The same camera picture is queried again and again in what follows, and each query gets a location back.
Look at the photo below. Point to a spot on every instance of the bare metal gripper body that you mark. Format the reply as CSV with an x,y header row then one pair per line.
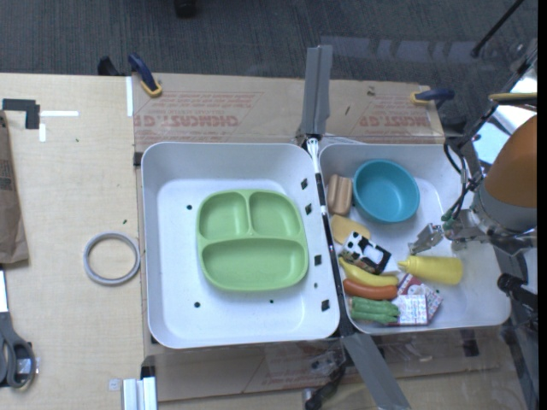
x,y
468,229

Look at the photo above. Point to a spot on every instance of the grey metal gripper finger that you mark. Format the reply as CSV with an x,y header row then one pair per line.
x,y
432,232
418,247

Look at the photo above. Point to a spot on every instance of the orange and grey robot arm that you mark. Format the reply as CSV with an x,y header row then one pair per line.
x,y
510,173

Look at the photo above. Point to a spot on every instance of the yellow mustard bottle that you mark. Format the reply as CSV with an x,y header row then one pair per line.
x,y
436,269

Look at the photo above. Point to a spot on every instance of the red and white patterned carton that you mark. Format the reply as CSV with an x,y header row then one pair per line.
x,y
429,293

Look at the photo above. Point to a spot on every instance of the black and white cow carton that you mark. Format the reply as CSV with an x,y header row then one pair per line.
x,y
367,252

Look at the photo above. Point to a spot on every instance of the yellow banana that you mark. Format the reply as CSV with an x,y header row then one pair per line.
x,y
367,277

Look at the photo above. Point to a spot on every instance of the blue bowl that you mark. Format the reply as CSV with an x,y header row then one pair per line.
x,y
386,190

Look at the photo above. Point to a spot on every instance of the pink patterned square packet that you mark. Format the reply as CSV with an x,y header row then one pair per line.
x,y
412,310

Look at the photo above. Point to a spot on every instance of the orange sausage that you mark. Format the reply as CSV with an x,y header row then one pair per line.
x,y
369,291

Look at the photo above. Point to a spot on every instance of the yellow cheese slice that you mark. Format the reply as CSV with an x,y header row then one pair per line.
x,y
344,229

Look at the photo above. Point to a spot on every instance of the white plastic tray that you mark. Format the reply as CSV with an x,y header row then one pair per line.
x,y
470,306
179,246

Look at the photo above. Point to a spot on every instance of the green asparagus bundle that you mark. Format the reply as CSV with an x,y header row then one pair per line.
x,y
374,310

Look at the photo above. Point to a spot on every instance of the tan hot dog bun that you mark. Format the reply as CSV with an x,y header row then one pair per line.
x,y
339,195

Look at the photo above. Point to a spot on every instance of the thin black and white rod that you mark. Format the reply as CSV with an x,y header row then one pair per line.
x,y
323,212

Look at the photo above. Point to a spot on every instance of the green divided plate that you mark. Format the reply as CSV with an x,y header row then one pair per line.
x,y
252,263

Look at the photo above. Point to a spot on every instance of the brown cardboard board red print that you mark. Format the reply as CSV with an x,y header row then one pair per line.
x,y
256,113

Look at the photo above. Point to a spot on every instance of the white tape roll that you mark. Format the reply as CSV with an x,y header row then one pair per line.
x,y
87,267

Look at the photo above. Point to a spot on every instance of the black chair caster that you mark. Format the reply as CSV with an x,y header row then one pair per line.
x,y
186,4

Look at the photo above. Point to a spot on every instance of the brown paper bag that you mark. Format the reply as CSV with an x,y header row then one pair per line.
x,y
10,212

